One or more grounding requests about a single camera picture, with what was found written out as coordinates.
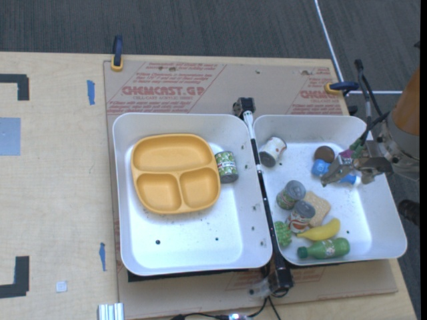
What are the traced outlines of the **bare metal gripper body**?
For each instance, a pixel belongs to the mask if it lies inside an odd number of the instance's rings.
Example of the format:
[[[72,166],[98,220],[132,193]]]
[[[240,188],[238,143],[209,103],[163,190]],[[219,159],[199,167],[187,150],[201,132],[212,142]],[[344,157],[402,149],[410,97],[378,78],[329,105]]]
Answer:
[[[401,150],[394,141],[369,140],[366,142],[366,150],[368,157],[384,157],[392,164],[393,172],[387,175],[398,173],[397,164],[401,160]]]

